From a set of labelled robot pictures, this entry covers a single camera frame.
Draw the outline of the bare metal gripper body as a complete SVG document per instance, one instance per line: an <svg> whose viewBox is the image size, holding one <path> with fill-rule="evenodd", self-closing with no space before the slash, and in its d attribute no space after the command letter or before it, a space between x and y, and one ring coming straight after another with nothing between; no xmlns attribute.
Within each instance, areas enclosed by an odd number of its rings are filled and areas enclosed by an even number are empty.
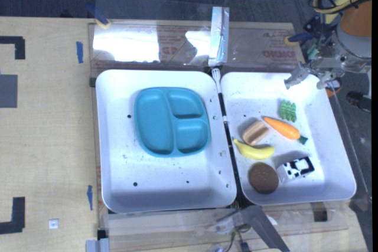
<svg viewBox="0 0 378 252"><path fill-rule="evenodd" d="M372 55L351 51L340 45L313 47L307 51L310 66L317 71L361 73L370 64Z"/></svg>

